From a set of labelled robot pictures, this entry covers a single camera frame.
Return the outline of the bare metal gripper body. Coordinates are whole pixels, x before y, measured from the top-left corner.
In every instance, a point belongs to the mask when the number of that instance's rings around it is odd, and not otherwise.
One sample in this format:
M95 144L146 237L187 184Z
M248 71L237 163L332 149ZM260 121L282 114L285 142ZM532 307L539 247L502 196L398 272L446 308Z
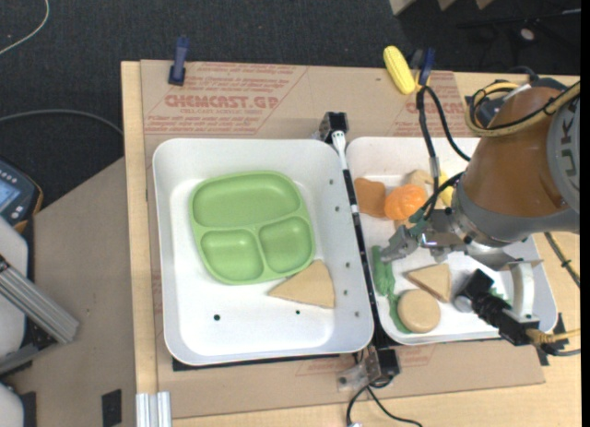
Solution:
M507 243L496 242L459 210L435 209L426 220L424 232L419 237L419 246L430 249L447 246L451 253L462 253L495 271L521 262L521 258L505 252Z

